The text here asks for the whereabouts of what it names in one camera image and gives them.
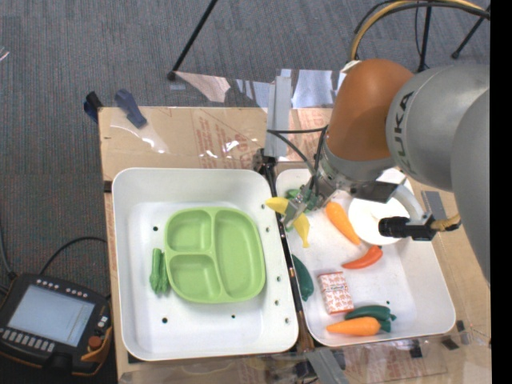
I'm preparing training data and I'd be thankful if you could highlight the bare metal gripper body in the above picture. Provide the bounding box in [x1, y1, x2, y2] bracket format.
[294, 169, 363, 214]

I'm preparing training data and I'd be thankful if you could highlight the yellow banana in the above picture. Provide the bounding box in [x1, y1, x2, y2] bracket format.
[265, 196, 311, 249]

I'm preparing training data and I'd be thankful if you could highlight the white round plate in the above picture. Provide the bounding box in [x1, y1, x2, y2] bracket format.
[347, 196, 414, 246]

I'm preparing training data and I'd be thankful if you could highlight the black block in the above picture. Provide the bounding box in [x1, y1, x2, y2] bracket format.
[253, 152, 278, 176]

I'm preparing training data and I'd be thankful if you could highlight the green divided plate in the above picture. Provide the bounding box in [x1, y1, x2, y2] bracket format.
[163, 206, 267, 305]

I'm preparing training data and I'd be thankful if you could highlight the dark green pepper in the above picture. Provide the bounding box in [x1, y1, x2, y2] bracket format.
[290, 254, 315, 302]
[344, 304, 398, 322]

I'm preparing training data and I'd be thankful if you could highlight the orange chili pepper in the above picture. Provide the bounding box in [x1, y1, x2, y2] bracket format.
[341, 245, 384, 270]

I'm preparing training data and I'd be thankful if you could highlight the orange patterned carton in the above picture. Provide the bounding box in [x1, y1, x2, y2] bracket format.
[317, 270, 356, 316]

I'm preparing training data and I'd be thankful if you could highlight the white plastic tray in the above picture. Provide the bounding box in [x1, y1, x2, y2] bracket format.
[274, 168, 458, 348]
[111, 167, 300, 362]

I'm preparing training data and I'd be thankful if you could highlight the orange carrot with green top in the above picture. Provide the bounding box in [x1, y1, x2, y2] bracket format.
[326, 316, 393, 338]

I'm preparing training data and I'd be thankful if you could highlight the brown cardboard board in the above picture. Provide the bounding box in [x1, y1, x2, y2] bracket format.
[98, 106, 491, 380]

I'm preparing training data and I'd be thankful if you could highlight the green asparagus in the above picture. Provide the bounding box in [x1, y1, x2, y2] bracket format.
[149, 247, 171, 295]

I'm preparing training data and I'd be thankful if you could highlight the black cylinder on white bracket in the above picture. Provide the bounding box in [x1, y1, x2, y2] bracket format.
[359, 180, 438, 242]

